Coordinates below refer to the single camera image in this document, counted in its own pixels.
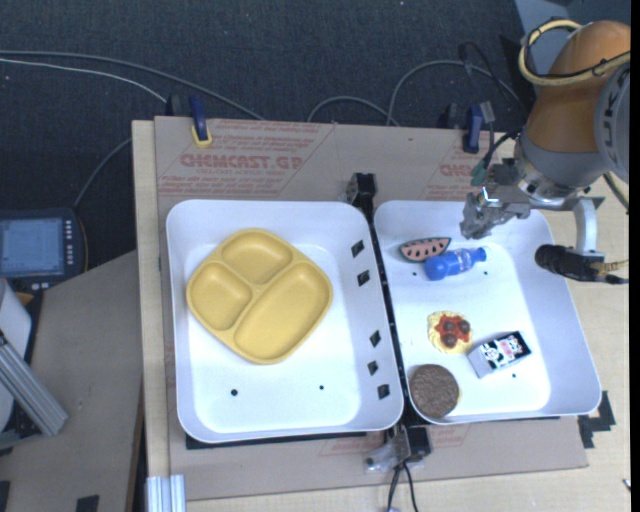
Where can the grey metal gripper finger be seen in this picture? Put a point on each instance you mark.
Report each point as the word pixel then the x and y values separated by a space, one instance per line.
pixel 494 220
pixel 471 220

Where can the brown round biscuit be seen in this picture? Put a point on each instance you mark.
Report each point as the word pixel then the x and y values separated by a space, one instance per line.
pixel 433 391

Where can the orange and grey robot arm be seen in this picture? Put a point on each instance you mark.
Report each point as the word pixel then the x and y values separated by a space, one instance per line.
pixel 565 125

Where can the white plastic tray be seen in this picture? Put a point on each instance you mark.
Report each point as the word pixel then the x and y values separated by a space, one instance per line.
pixel 530 320
pixel 280 400

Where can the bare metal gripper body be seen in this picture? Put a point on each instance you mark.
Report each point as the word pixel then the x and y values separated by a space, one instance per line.
pixel 510 192

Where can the yellow spaghetti with meatballs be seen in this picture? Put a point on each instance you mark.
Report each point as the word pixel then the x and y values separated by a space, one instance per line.
pixel 449 331

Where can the yellow divided plate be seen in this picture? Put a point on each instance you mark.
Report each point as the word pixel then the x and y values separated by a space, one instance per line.
pixel 280 310

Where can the blue bottle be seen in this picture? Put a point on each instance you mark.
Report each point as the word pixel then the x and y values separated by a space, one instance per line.
pixel 447 264

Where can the thin black and white rod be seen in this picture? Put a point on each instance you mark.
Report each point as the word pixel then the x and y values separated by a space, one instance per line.
pixel 386 295

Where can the black and white milk carton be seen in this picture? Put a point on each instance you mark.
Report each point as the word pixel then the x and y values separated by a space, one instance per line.
pixel 500 352

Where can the red watermelon slice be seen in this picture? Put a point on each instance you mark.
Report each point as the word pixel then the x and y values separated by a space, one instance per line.
pixel 422 248

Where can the brown cardboard board red print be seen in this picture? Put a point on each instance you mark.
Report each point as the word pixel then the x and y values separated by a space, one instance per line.
pixel 310 160

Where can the black cylinder on white bracket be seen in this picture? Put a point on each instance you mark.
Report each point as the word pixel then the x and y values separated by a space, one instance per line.
pixel 560 261

